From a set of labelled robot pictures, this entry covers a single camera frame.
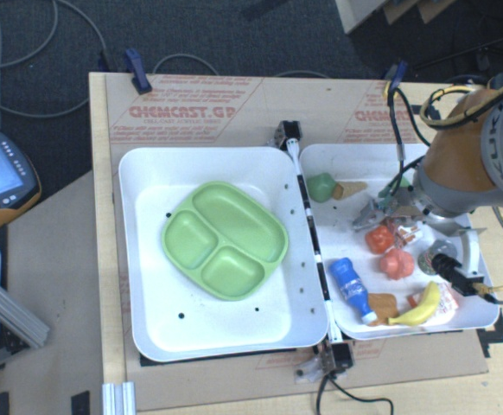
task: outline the bottle cap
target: bottle cap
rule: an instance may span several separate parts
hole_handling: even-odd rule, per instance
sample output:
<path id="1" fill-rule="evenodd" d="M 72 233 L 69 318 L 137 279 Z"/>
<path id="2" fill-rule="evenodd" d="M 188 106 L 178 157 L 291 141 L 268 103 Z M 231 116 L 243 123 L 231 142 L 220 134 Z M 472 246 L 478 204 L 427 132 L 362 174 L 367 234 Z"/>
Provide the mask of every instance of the bottle cap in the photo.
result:
<path id="1" fill-rule="evenodd" d="M 372 311 L 368 314 L 363 315 L 363 317 L 361 317 L 361 320 L 363 320 L 364 324 L 370 324 L 371 322 L 378 320 L 378 316 L 376 315 L 376 312 Z"/>

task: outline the wooden table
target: wooden table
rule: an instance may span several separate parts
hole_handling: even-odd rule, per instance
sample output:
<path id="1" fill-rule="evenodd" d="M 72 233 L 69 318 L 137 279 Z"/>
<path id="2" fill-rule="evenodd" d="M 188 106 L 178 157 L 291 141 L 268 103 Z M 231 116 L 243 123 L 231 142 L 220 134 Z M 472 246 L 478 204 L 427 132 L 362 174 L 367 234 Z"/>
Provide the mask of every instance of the wooden table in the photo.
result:
<path id="1" fill-rule="evenodd" d="M 402 87 L 411 103 L 421 104 L 438 86 L 403 84 Z M 105 74 L 90 75 L 90 95 L 103 374 L 105 383 L 120 384 L 127 381 L 127 373 L 121 323 L 116 226 L 111 200 L 113 186 Z M 503 284 L 503 231 L 489 208 L 476 211 L 472 222 L 474 227 L 487 228 L 481 235 L 481 250 L 489 266 L 493 284 Z M 490 354 L 491 358 L 487 360 L 489 373 L 486 374 L 366 387 L 355 389 L 353 393 L 364 398 L 387 397 L 394 402 L 396 413 L 399 414 L 503 414 L 503 343 L 492 345 Z M 325 392 L 322 413 L 346 411 L 389 413 L 389 408 L 386 403 L 366 405 L 352 401 L 338 392 Z M 314 412 L 315 395 L 304 393 L 139 413 L 182 415 Z"/>

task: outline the cardboard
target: cardboard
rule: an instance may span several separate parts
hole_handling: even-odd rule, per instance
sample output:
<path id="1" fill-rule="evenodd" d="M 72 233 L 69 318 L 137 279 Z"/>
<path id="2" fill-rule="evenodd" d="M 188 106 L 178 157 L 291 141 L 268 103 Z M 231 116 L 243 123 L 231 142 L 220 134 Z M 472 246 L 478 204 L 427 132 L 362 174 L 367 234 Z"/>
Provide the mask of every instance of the cardboard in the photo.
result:
<path id="1" fill-rule="evenodd" d="M 311 357 L 310 348 L 141 364 L 131 334 L 118 164 L 128 150 L 140 146 L 268 144 L 283 120 L 300 121 L 303 148 L 313 143 L 392 142 L 385 82 L 153 75 L 150 83 L 154 91 L 139 96 L 129 74 L 105 75 L 126 379 L 136 385 L 137 409 L 315 392 L 318 383 L 297 384 L 294 375 L 294 367 Z M 423 86 L 427 92 L 415 93 L 410 102 L 421 104 L 438 87 Z M 415 142 L 400 100 L 396 111 L 403 140 Z M 355 365 L 342 378 L 348 388 L 487 371 L 472 330 L 350 343 Z"/>

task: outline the bottle label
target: bottle label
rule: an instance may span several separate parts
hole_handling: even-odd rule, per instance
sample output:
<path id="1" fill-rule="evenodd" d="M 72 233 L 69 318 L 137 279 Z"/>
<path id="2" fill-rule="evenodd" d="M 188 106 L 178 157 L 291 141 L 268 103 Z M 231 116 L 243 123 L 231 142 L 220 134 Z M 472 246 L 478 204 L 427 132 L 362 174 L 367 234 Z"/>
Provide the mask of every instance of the bottle label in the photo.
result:
<path id="1" fill-rule="evenodd" d="M 351 297 L 355 297 L 356 295 L 363 294 L 366 292 L 365 286 L 358 278 L 350 281 L 349 283 L 345 283 L 341 287 L 341 293 L 344 295 L 346 300 Z"/>

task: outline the banana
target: banana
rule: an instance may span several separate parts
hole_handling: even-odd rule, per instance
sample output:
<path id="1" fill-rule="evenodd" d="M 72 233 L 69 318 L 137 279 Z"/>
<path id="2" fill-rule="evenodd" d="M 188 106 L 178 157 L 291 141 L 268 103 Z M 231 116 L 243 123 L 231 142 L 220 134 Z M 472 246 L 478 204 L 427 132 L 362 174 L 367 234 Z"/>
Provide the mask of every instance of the banana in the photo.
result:
<path id="1" fill-rule="evenodd" d="M 440 288 L 434 281 L 430 281 L 424 288 L 418 305 L 395 318 L 388 318 L 390 326 L 394 324 L 405 324 L 406 326 L 418 326 L 423 324 L 434 315 L 440 304 Z"/>

